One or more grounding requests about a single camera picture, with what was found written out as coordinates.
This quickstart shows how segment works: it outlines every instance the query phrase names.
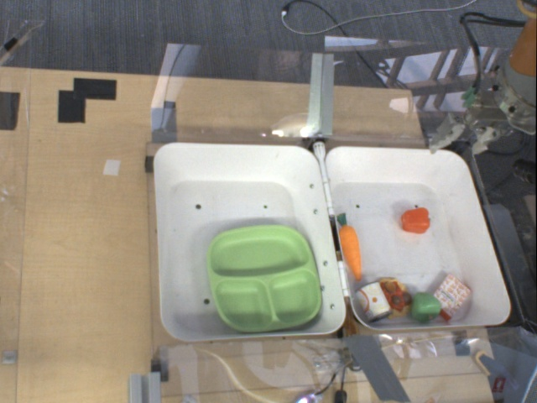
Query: toy food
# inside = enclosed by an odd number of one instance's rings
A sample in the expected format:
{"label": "toy food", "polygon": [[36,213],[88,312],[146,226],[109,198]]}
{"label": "toy food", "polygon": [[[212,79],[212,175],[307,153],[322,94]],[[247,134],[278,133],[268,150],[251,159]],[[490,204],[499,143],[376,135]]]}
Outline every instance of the toy food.
{"label": "toy food", "polygon": [[424,207],[410,209],[401,217],[403,230],[409,233],[425,233],[430,227],[429,211]]}
{"label": "toy food", "polygon": [[362,256],[360,255],[360,242],[354,228],[347,225],[347,217],[344,213],[337,216],[337,221],[341,224],[339,239],[343,257],[352,270],[356,280],[362,278]]}
{"label": "toy food", "polygon": [[453,275],[448,275],[435,291],[435,297],[440,301],[440,315],[446,321],[451,320],[462,304],[470,297],[472,291]]}
{"label": "toy food", "polygon": [[383,319],[392,313],[383,289],[378,282],[363,286],[356,294],[369,322]]}
{"label": "toy food", "polygon": [[380,280],[380,287],[392,308],[390,318],[405,317],[410,311],[412,296],[406,286],[395,278],[383,278]]}
{"label": "toy food", "polygon": [[419,322],[428,322],[440,314],[442,305],[432,294],[419,292],[414,294],[410,314]]}

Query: black square marker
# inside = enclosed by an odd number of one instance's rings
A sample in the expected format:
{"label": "black square marker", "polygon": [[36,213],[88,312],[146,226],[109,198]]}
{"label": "black square marker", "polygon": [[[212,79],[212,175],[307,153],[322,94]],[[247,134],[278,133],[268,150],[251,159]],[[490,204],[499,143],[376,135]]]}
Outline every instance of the black square marker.
{"label": "black square marker", "polygon": [[14,130],[18,121],[20,94],[0,92],[0,130]]}
{"label": "black square marker", "polygon": [[75,98],[73,91],[60,91],[58,96],[59,123],[85,123],[86,102]]}
{"label": "black square marker", "polygon": [[117,81],[75,78],[75,99],[116,100]]}

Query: black tape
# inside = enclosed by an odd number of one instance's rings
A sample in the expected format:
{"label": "black tape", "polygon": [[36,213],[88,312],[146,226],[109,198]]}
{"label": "black tape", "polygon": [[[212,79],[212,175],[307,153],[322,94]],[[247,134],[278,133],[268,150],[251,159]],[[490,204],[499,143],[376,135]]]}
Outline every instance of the black tape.
{"label": "black tape", "polygon": [[147,155],[145,157],[145,173],[153,173],[154,157]]}
{"label": "black tape", "polygon": [[160,372],[160,382],[169,381],[169,372],[167,363],[162,363],[159,359],[151,360],[151,371]]}
{"label": "black tape", "polygon": [[58,96],[58,123],[85,123],[86,102],[75,98],[73,91],[60,91]]}
{"label": "black tape", "polygon": [[16,37],[12,37],[10,40],[8,40],[5,44],[3,44],[3,48],[9,52],[12,50],[15,45],[18,43],[18,39]]}
{"label": "black tape", "polygon": [[116,100],[117,81],[75,78],[74,98]]}
{"label": "black tape", "polygon": [[0,130],[14,130],[18,122],[20,94],[0,92]]}

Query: white cable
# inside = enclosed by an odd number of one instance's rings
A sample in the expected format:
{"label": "white cable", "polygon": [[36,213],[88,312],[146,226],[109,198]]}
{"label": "white cable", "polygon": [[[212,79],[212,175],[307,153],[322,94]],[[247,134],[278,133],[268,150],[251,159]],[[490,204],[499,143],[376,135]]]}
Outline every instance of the white cable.
{"label": "white cable", "polygon": [[319,161],[319,168],[321,169],[322,186],[325,190],[326,209],[328,210],[328,216],[334,217],[334,206],[332,203],[332,194],[330,192],[330,178],[328,177],[328,170],[326,168],[326,149],[325,144],[321,141],[313,144],[313,152],[317,161]]}
{"label": "white cable", "polygon": [[362,17],[356,17],[353,19],[349,19],[347,21],[343,21],[342,23],[334,24],[331,27],[323,30],[318,31],[300,31],[293,29],[285,22],[285,17],[287,16],[287,11],[282,11],[282,24],[284,25],[287,30],[292,31],[293,33],[300,34],[302,36],[314,36],[316,34],[324,34],[329,31],[332,31],[333,29],[339,29],[340,27],[343,27],[344,25],[353,24],[358,21],[364,21],[366,19],[376,19],[376,18],[387,18],[387,17],[398,17],[400,15],[410,15],[412,13],[435,13],[435,12],[450,12],[454,10],[459,10],[463,8],[467,8],[468,6],[474,4],[478,0],[471,0],[468,3],[462,4],[461,6],[455,6],[454,8],[431,8],[431,9],[416,9],[416,10],[409,10],[405,12],[394,12],[394,13],[380,13],[378,15],[365,15]]}

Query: metal bracket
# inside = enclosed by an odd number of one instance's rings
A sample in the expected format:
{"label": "metal bracket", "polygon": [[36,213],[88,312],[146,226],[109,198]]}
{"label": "metal bracket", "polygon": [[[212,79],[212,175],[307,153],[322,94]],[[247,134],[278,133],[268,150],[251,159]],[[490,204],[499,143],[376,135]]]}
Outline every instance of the metal bracket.
{"label": "metal bracket", "polygon": [[17,351],[3,351],[2,364],[16,364],[18,360]]}
{"label": "metal bracket", "polygon": [[332,134],[334,117],[334,55],[313,54],[311,58],[310,108],[302,137]]}
{"label": "metal bracket", "polygon": [[461,137],[466,130],[466,125],[461,118],[453,113],[448,113],[436,134],[429,142],[430,151],[434,154],[437,150],[445,148]]}
{"label": "metal bracket", "polygon": [[128,403],[161,403],[160,373],[142,376],[131,374],[128,380]]}

